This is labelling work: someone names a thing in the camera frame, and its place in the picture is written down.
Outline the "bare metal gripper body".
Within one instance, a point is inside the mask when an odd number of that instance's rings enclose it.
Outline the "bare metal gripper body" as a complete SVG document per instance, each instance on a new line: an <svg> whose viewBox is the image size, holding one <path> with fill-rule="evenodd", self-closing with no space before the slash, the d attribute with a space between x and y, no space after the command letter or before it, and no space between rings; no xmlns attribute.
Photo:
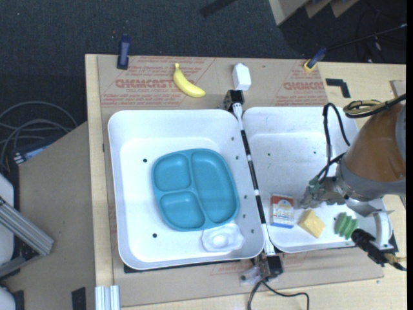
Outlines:
<svg viewBox="0 0 413 310"><path fill-rule="evenodd" d="M394 193L394 183L374 181L350 174L343 176L326 177L323 181L313 179L308 188L315 193L319 200L319 206L325 203L324 197L328 194L337 194L346 199L346 206L357 214L368 217L381 209L371 204L371 201Z"/></svg>

